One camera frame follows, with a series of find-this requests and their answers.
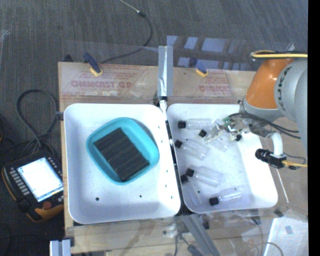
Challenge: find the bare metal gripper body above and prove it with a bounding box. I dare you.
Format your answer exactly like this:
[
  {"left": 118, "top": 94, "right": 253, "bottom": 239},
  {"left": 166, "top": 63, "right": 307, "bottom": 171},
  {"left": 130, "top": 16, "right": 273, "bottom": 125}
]
[{"left": 221, "top": 112, "right": 254, "bottom": 137}]

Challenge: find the clear plastic bottle black cap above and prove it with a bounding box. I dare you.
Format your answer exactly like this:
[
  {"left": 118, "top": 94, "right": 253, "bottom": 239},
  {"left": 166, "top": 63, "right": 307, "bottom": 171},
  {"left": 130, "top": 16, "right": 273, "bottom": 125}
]
[
  {"left": 224, "top": 133, "right": 243, "bottom": 151},
  {"left": 185, "top": 165, "right": 223, "bottom": 187},
  {"left": 177, "top": 118, "right": 213, "bottom": 130},
  {"left": 208, "top": 186, "right": 244, "bottom": 207},
  {"left": 198, "top": 128, "right": 229, "bottom": 152},
  {"left": 174, "top": 138, "right": 209, "bottom": 160},
  {"left": 180, "top": 174, "right": 203, "bottom": 207}
]

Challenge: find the white plastic tray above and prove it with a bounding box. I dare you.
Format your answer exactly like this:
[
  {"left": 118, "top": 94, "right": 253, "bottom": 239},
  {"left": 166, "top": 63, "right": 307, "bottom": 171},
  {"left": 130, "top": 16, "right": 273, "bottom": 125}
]
[
  {"left": 63, "top": 103, "right": 181, "bottom": 225},
  {"left": 166, "top": 103, "right": 279, "bottom": 215}
]

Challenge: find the black ribbed rectangular block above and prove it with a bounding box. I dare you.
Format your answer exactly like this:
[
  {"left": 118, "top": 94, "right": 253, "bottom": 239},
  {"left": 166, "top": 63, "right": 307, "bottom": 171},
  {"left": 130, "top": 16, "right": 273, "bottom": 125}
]
[{"left": 93, "top": 127, "right": 150, "bottom": 182}]

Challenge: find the brown cardboard board red print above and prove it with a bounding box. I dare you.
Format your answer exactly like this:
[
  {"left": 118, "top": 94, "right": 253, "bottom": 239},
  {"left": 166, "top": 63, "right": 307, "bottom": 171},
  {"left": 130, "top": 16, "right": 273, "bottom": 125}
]
[{"left": 57, "top": 61, "right": 291, "bottom": 254}]

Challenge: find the blue bowl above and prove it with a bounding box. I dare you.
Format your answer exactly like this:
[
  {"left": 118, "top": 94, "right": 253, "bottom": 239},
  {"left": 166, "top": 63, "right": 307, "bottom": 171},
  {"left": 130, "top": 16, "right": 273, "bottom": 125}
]
[{"left": 85, "top": 116, "right": 160, "bottom": 186}]

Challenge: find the black cylinder on white bracket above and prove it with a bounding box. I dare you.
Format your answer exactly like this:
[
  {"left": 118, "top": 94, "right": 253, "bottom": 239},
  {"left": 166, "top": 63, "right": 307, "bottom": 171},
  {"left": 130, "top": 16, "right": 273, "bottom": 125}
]
[{"left": 254, "top": 131, "right": 288, "bottom": 169}]

